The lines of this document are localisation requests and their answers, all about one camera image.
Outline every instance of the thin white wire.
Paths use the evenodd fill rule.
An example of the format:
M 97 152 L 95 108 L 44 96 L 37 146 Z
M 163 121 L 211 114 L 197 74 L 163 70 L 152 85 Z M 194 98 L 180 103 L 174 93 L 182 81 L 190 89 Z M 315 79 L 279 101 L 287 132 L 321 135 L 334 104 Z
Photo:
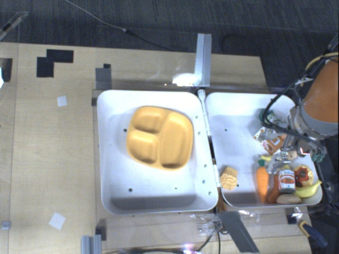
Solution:
M 79 10 L 82 10 L 83 12 L 87 13 L 88 15 L 90 15 L 91 17 L 95 18 L 97 21 L 99 21 L 99 22 L 101 22 L 101 23 L 103 23 L 103 24 L 106 24 L 106 25 L 111 26 L 111 27 L 113 27 L 113 28 L 120 29 L 120 30 L 122 30 L 123 32 L 126 32 L 126 30 L 127 30 L 126 28 L 121 28 L 121 27 L 119 27 L 119 26 L 116 26 L 116 25 L 107 23 L 107 22 L 105 22 L 105 21 L 99 19 L 98 17 L 96 17 L 95 15 L 93 15 L 91 12 L 88 12 L 88 11 L 85 10 L 84 8 L 79 7 L 78 5 L 72 3 L 70 0 L 64 0 L 64 1 L 66 1 L 67 3 L 71 4 L 72 6 L 74 6 L 74 7 L 76 7 L 76 8 L 78 8 Z

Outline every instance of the black floor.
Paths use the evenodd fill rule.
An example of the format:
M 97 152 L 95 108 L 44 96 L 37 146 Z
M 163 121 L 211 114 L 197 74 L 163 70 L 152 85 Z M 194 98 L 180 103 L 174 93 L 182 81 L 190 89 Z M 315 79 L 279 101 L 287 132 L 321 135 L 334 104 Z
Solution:
M 197 33 L 211 33 L 213 53 L 259 53 L 271 87 L 291 83 L 338 32 L 339 0 L 69 1 L 106 23 L 173 51 L 195 52 Z M 21 42 L 165 50 L 101 23 L 64 0 L 0 0 L 0 25 L 16 12 L 29 12 L 20 27 Z M 337 138 L 327 141 L 327 145 L 333 165 L 328 158 L 321 168 L 333 170 L 325 176 L 333 182 L 332 191 L 336 189 L 334 198 L 329 192 L 329 199 L 336 202 Z M 328 208 L 327 204 L 328 198 L 324 197 L 323 207 Z M 330 216 L 326 211 L 313 219 L 313 225 L 332 242 L 328 252 L 322 253 L 336 253 L 338 248 L 338 216 L 330 211 Z

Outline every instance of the potato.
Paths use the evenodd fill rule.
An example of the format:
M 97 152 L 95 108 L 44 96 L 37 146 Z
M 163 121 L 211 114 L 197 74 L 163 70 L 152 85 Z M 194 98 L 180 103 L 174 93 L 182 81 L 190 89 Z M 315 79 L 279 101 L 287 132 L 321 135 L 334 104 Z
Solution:
M 301 198 L 293 194 L 280 195 L 276 202 L 279 204 L 298 204 L 301 203 Z

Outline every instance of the orange plate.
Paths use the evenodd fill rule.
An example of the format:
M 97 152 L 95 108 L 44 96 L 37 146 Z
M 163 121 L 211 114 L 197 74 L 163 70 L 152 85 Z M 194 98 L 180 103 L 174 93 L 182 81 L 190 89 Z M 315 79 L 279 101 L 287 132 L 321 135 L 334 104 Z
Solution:
M 185 115 L 155 106 L 135 111 L 127 133 L 127 151 L 135 161 L 176 170 L 187 164 L 192 146 L 193 125 Z

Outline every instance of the yellow cable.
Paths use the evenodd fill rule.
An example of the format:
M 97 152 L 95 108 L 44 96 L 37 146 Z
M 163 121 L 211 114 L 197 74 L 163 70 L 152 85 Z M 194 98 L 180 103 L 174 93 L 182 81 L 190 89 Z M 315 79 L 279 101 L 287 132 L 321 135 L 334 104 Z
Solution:
M 315 59 L 312 59 L 309 64 L 307 64 L 305 71 L 309 70 L 309 68 L 318 60 L 320 60 L 323 57 L 336 57 L 338 56 L 338 52 L 333 52 L 333 53 L 327 53 L 325 55 L 321 55 L 319 57 L 316 57 Z

